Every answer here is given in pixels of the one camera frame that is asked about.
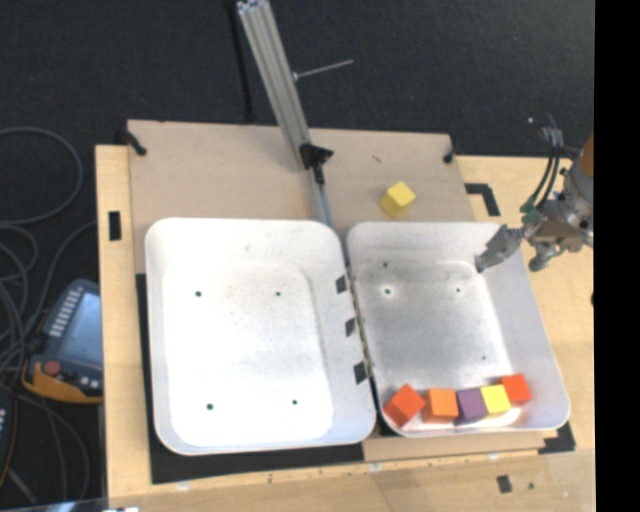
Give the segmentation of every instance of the wooden table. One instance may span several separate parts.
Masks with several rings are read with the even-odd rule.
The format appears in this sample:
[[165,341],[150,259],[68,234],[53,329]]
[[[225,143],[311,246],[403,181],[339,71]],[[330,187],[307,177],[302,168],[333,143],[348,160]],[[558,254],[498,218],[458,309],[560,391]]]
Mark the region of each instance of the wooden table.
[[[176,133],[182,133],[184,129],[201,132],[220,128],[209,125],[169,125],[168,129],[177,130]],[[145,137],[145,130],[155,129],[148,123],[140,122],[130,124],[130,129],[132,127],[137,128],[134,133],[143,145],[145,139],[149,140]],[[260,142],[260,134],[266,132],[256,133]],[[267,138],[275,137],[269,133]],[[350,169],[359,165],[359,160],[351,151],[359,151],[361,155],[370,152],[367,140],[380,135],[366,132],[340,134],[321,130],[312,134],[323,143],[339,144],[341,139],[350,138],[351,143],[338,150],[342,153],[336,152],[337,155],[344,155],[342,158],[345,168]],[[175,140],[175,133],[172,137],[175,148],[182,147],[180,141]],[[388,137],[376,139],[378,151],[368,156],[374,163],[378,163],[378,160],[385,161],[385,155],[404,154],[405,169],[407,164],[419,169],[421,151],[430,151],[416,149],[422,147],[425,137],[428,136],[389,134]],[[194,154],[197,157],[198,150],[193,152],[193,137],[187,138],[191,141],[189,152],[174,155],[167,165],[184,163],[185,159],[192,158]],[[385,139],[388,140],[389,147],[383,142]],[[434,140],[438,151],[446,151],[446,138],[436,136]],[[277,144],[274,146],[262,141],[258,146],[260,151],[276,155],[273,159],[276,161],[275,165],[288,165],[286,162],[278,162],[282,157]],[[593,307],[590,302],[593,292],[593,253],[590,249],[558,258],[551,263],[549,269],[530,276],[571,400],[570,424],[577,443],[576,451],[538,455],[536,443],[543,442],[549,433],[536,433],[538,437],[529,436],[515,441],[498,436],[480,444],[444,443],[419,451],[410,458],[402,454],[401,449],[394,452],[396,448],[393,448],[390,452],[386,446],[386,456],[376,453],[367,459],[378,462],[365,461],[361,464],[154,485],[151,482],[134,283],[134,275],[139,270],[136,268],[134,249],[136,223],[132,220],[132,210],[135,208],[132,207],[131,199],[132,188],[134,191],[140,190],[132,187],[132,179],[140,179],[140,166],[136,167],[136,158],[138,157],[126,147],[99,146],[96,149],[104,314],[107,484],[112,506],[139,506],[142,510],[175,510],[179,507],[211,510],[215,505],[216,510],[278,511],[595,508],[594,332]],[[227,162],[233,162],[237,157],[229,154],[225,158],[223,164],[227,165]],[[519,204],[530,190],[535,189],[544,166],[545,162],[537,158],[459,157],[455,168],[450,169],[450,172],[455,173],[453,177],[443,174],[441,170],[434,171],[449,183],[448,189],[456,189],[451,196],[447,197],[445,194],[444,197],[439,197],[437,187],[427,187],[418,196],[424,203],[429,203],[425,206],[430,218],[435,220],[440,220],[438,211],[441,210],[447,220],[456,220],[456,215],[457,220],[475,216],[479,221],[517,225]],[[365,170],[355,169],[353,172],[364,173],[367,172],[366,169],[369,167],[365,167]],[[361,174],[361,179],[362,176],[366,179],[366,174]],[[379,176],[377,174],[374,178],[374,181],[378,180],[376,186],[382,184]],[[343,176],[343,179],[351,179],[353,183],[349,175]],[[502,216],[489,217],[479,196],[470,196],[470,201],[465,197],[466,205],[461,206],[459,192],[463,182],[488,184],[494,192]],[[349,190],[341,193],[353,195],[353,187]],[[452,201],[459,205],[455,215],[451,214],[451,209],[443,207]],[[353,215],[358,212],[358,208],[351,205],[347,210],[339,212],[338,218],[347,219],[346,222],[357,220],[357,215]],[[119,212],[120,215],[122,236],[116,243],[110,240],[110,212]],[[532,253],[531,248],[523,247],[525,259]],[[375,442],[370,446],[373,447],[370,450],[375,451]],[[502,493],[497,478],[505,475],[508,475],[512,491]]]

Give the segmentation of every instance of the cube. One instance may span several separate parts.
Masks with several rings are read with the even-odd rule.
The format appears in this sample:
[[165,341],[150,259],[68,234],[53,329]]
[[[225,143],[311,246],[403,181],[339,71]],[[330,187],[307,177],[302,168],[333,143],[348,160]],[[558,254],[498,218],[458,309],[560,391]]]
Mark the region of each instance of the cube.
[[456,392],[453,389],[431,388],[423,395],[426,405],[422,409],[422,421],[428,423],[449,423],[460,411]]
[[499,382],[507,390],[512,404],[522,404],[531,400],[531,390],[523,374],[508,375],[500,378]]
[[398,427],[404,427],[424,406],[425,401],[418,392],[405,384],[382,409]]
[[480,389],[464,389],[456,393],[460,415],[456,424],[470,423],[487,417],[489,412]]
[[487,406],[489,417],[495,418],[502,416],[511,410],[511,402],[507,396],[507,390],[502,384],[481,387],[480,392]]
[[388,189],[380,199],[380,206],[391,217],[397,217],[407,206],[416,200],[416,195],[407,184],[399,181]]

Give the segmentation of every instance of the orange cube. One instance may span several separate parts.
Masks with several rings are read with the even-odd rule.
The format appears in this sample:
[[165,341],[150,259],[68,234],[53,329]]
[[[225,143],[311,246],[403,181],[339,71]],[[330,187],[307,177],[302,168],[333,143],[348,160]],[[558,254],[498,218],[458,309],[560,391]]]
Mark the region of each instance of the orange cube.
[[531,400],[531,390],[523,374],[502,377],[500,384],[506,389],[511,403],[520,404]]
[[424,394],[426,402],[422,409],[422,421],[429,423],[448,423],[459,415],[458,400],[453,389],[431,388]]
[[399,427],[403,427],[425,406],[425,401],[409,384],[405,384],[393,395],[383,411]]

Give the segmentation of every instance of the purple cube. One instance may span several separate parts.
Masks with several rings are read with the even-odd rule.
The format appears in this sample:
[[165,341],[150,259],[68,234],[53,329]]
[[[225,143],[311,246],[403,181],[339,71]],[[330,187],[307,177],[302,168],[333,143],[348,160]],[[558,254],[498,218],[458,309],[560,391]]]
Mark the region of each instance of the purple cube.
[[456,425],[469,423],[486,418],[489,415],[484,398],[479,389],[465,389],[456,393],[460,416],[455,421]]

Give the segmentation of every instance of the wooden block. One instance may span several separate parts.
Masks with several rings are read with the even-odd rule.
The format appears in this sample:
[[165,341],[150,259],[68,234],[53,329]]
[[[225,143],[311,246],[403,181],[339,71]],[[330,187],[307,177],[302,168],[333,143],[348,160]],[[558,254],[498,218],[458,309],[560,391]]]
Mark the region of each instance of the wooden block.
[[456,392],[453,389],[431,388],[423,398],[426,405],[422,409],[422,421],[448,423],[460,415]]
[[455,421],[456,424],[478,421],[486,418],[489,412],[484,402],[480,389],[464,389],[456,393],[460,416]]
[[391,217],[398,214],[416,200],[416,195],[404,181],[399,181],[388,189],[380,199],[380,206]]
[[425,401],[409,384],[405,384],[393,395],[383,410],[399,427],[403,427],[425,406]]
[[499,382],[507,391],[512,404],[522,404],[531,400],[531,390],[523,374],[507,375],[501,377]]
[[511,402],[507,396],[507,390],[502,384],[483,386],[480,388],[480,393],[482,393],[489,416],[502,416],[505,412],[511,410]]

